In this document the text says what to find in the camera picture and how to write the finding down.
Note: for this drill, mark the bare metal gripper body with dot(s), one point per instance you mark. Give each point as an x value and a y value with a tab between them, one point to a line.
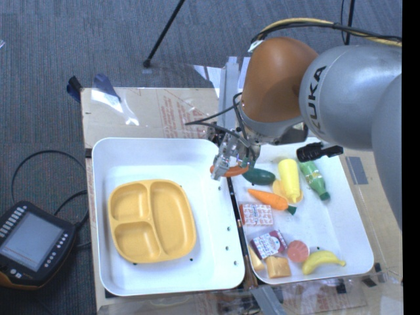
237	145

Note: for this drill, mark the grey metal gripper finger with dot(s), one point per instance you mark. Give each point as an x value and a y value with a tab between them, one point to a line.
220	167
248	163

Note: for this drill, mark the orange sausage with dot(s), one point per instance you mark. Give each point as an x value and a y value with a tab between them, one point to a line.
233	171

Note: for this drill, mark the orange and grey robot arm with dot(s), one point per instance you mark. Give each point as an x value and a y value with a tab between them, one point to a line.
348	94

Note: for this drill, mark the dark green cucumber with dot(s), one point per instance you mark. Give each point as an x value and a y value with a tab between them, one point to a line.
260	176

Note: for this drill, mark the orange carrot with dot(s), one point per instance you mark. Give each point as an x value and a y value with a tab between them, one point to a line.
269	199

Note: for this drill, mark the yellow squeeze bottle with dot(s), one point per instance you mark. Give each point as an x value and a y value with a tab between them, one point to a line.
289	177

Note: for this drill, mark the white and red packet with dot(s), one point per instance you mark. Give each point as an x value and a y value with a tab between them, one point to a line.
257	214

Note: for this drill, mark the white plastic tray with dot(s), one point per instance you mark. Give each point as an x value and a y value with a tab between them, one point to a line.
331	222
210	228

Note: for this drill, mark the green bottle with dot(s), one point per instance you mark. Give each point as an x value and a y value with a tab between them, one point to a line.
314	177

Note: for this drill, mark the yellow divided plate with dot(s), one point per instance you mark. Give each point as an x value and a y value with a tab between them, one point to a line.
170	215

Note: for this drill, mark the brown cardboard board, red print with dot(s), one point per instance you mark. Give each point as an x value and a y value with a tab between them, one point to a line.
157	113

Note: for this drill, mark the maroon and white carton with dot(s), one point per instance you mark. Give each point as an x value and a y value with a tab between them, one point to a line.
269	244

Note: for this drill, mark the yellow wedge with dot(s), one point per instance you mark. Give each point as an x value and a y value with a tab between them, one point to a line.
256	261

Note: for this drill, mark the pink round slice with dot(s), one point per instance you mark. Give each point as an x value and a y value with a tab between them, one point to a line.
298	251

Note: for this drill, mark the yellow cheese block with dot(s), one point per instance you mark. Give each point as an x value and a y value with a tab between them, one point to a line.
278	267

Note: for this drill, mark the yellow banana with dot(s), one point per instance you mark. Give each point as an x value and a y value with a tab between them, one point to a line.
320	260

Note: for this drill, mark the black tripod leg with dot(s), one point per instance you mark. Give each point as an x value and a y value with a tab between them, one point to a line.
351	15
167	28

